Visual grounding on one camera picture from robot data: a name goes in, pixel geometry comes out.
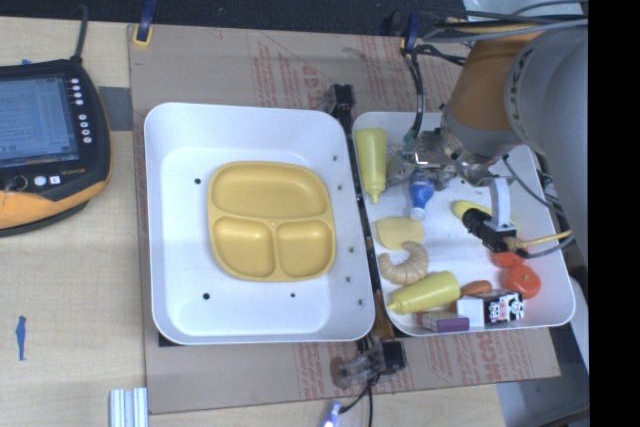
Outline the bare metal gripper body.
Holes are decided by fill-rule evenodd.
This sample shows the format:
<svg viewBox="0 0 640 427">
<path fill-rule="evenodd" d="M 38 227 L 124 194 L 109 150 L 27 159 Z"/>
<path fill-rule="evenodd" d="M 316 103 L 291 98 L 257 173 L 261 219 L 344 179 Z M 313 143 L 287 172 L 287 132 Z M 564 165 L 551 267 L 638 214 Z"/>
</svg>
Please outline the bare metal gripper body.
<svg viewBox="0 0 640 427">
<path fill-rule="evenodd" d="M 444 130 L 422 131 L 415 141 L 415 154 L 417 168 L 424 174 L 427 168 L 452 167 L 454 178 L 474 187 L 488 186 L 498 178 L 490 171 L 497 157 L 484 157 L 469 151 Z"/>
</svg>

